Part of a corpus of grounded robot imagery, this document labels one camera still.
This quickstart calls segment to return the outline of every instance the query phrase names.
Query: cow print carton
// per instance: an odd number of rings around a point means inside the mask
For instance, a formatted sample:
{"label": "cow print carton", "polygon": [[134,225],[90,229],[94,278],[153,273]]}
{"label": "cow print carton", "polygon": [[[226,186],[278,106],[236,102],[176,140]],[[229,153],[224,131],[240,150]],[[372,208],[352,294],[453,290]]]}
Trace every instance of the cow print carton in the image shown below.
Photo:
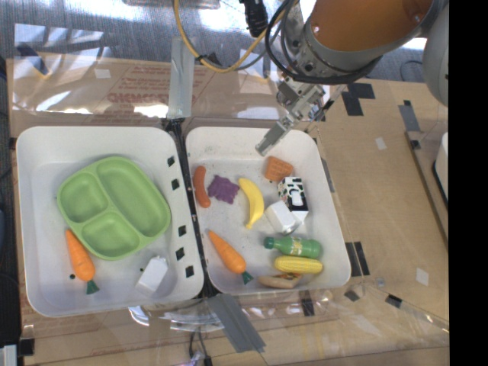
{"label": "cow print carton", "polygon": [[278,183],[278,195],[298,220],[301,222],[305,221],[305,217],[308,214],[308,205],[301,178],[296,176],[283,178]]}

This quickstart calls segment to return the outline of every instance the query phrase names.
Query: white bin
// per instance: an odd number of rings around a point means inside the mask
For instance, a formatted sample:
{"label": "white bin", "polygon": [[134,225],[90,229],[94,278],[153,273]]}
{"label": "white bin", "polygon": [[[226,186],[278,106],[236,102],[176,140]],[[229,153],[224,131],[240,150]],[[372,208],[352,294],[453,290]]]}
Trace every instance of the white bin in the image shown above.
{"label": "white bin", "polygon": [[[168,201],[172,222],[165,234],[117,261],[93,257],[100,291],[71,279],[67,227],[56,205],[61,183],[107,156],[133,160]],[[201,291],[203,269],[174,140],[154,127],[33,127],[17,141],[18,187],[27,298],[45,316],[68,316],[141,304],[190,300]],[[169,265],[150,296],[136,289],[154,256]]]}
{"label": "white bin", "polygon": [[[323,263],[320,274],[305,275],[298,290],[328,289],[345,284],[351,275],[351,265],[345,248],[332,195],[323,169],[317,145],[310,136],[292,130],[266,157],[255,150],[266,134],[266,129],[235,127],[198,127],[190,131],[186,139],[191,174],[202,165],[206,168],[205,186],[215,175],[238,183],[239,178],[255,182],[265,200],[265,208],[278,201],[277,183],[265,178],[267,156],[275,156],[294,167],[294,175],[301,177],[309,207],[309,213],[294,235],[315,239],[323,247],[319,260]],[[211,198],[211,205],[202,208],[197,204],[197,217],[203,240],[204,254],[210,280],[222,293],[254,294],[277,291],[264,287],[256,278],[259,275],[275,275],[273,262],[281,253],[263,246],[266,236],[281,237],[265,215],[249,230],[249,202],[242,190],[234,202],[228,204]],[[255,280],[244,284],[241,276],[226,269],[217,254],[208,230],[213,230],[229,242],[246,260],[247,271]]]}

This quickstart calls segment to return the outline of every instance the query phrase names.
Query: toy bottle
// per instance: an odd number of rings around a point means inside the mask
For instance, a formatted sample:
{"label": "toy bottle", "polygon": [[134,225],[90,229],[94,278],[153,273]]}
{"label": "toy bottle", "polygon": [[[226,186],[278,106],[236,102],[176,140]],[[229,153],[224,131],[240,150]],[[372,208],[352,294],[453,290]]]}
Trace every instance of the toy bottle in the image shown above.
{"label": "toy bottle", "polygon": [[281,238],[266,237],[265,248],[278,249],[285,255],[303,256],[304,258],[317,258],[322,246],[316,240],[303,239],[296,236],[285,236]]}

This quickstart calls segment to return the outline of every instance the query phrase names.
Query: yellow banana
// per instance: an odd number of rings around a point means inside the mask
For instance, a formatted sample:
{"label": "yellow banana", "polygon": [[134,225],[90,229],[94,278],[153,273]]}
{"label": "yellow banana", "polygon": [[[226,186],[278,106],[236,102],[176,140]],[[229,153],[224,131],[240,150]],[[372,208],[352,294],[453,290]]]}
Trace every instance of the yellow banana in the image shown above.
{"label": "yellow banana", "polygon": [[249,201],[249,222],[246,224],[247,229],[251,229],[252,225],[261,218],[265,212],[265,200],[262,197],[261,190],[255,184],[246,178],[239,179],[239,186],[246,194]]}

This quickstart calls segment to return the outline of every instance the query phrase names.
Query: green divided plate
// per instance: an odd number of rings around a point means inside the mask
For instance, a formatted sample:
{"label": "green divided plate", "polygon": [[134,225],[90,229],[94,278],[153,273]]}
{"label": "green divided plate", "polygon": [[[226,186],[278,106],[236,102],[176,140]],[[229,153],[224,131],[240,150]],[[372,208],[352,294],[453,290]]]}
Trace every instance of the green divided plate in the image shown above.
{"label": "green divided plate", "polygon": [[147,246],[171,222],[168,202],[133,161],[110,156],[81,169],[59,187],[58,207],[93,255],[117,260]]}

